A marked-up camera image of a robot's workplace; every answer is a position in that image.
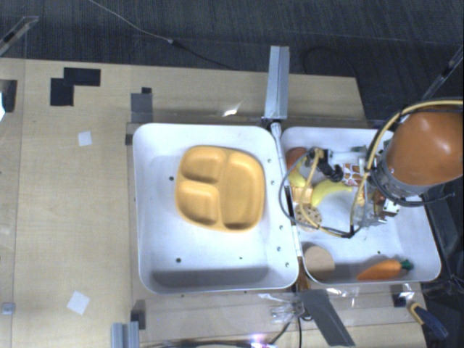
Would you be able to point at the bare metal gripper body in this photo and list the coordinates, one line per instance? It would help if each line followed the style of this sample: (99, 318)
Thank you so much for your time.
(386, 209)

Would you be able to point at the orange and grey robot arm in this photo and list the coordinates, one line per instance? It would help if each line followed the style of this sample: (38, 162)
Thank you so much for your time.
(424, 151)

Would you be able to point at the white plastic tray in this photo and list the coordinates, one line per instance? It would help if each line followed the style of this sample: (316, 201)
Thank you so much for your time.
(377, 238)
(217, 259)

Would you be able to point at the orange and white patterned carton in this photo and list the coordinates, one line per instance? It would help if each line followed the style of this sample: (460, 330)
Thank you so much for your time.
(351, 175)

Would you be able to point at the orange carrot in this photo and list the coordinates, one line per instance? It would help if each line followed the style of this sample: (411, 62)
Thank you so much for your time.
(380, 269)

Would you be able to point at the yellow banana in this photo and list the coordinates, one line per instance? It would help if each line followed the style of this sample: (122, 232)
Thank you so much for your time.
(328, 190)

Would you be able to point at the beige round biscuit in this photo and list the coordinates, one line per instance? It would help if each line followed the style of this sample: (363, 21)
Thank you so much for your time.
(308, 215)

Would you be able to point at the tan round bread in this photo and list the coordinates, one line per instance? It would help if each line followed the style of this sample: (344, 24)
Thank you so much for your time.
(319, 263)

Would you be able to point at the yellow toy fruit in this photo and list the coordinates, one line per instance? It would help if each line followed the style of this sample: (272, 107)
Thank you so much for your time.
(298, 178)

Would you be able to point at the red-brown round toy food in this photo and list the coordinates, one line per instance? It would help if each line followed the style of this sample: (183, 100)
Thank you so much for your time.
(294, 155)

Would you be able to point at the thin black and white rod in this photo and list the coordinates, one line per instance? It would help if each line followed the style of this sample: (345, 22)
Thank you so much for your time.
(276, 132)

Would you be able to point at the orange divided plate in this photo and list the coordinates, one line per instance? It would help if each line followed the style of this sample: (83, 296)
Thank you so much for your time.
(239, 187)

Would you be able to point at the black cylinder on white bracket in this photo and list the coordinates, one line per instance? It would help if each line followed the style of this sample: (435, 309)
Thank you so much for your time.
(329, 166)

